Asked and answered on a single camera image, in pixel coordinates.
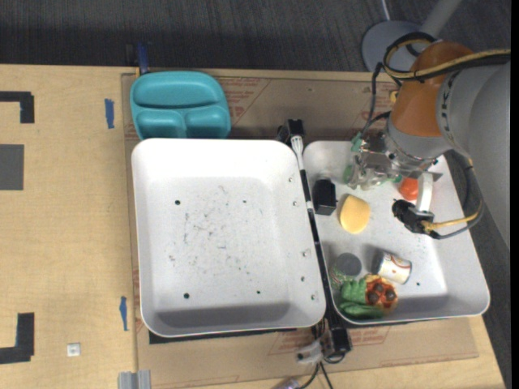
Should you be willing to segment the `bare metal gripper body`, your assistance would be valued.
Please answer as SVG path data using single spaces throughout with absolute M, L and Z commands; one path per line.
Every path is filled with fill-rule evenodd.
M 385 182 L 417 179 L 431 167 L 430 159 L 405 153 L 387 134 L 357 133 L 350 149 L 349 187 L 370 190 Z

